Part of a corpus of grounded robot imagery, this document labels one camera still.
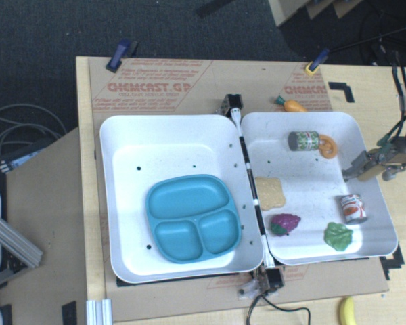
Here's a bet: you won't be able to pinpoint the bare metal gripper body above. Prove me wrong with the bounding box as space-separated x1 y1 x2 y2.
367 137 406 169

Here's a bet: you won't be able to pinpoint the orange pretzel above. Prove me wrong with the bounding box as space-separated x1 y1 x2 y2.
317 134 338 160

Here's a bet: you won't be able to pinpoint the red and white can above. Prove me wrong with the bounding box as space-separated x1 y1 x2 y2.
338 193 369 225

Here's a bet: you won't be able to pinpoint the white plastic tray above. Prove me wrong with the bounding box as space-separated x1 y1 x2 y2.
99 114 265 284
240 110 399 267

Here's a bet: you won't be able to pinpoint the green can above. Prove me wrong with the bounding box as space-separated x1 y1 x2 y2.
287 130 322 152

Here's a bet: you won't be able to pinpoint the green lettuce leaf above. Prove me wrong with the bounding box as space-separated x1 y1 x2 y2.
323 221 355 253

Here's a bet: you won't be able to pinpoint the orange carrot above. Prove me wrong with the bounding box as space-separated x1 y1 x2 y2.
274 95 309 113

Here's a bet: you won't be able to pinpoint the purple grapes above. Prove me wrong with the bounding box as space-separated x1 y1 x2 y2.
269 213 302 238

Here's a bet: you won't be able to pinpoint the beige bread slice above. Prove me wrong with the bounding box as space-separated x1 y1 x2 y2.
254 176 286 212

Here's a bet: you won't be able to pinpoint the thin black and white rod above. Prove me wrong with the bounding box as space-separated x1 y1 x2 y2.
230 107 275 269

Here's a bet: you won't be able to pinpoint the yellow banana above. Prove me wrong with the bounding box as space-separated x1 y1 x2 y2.
339 295 357 325

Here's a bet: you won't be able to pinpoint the blue divided plate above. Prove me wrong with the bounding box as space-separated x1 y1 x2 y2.
145 173 242 265

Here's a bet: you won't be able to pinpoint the brown cardboard board red print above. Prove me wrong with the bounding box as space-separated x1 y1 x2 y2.
87 58 390 323

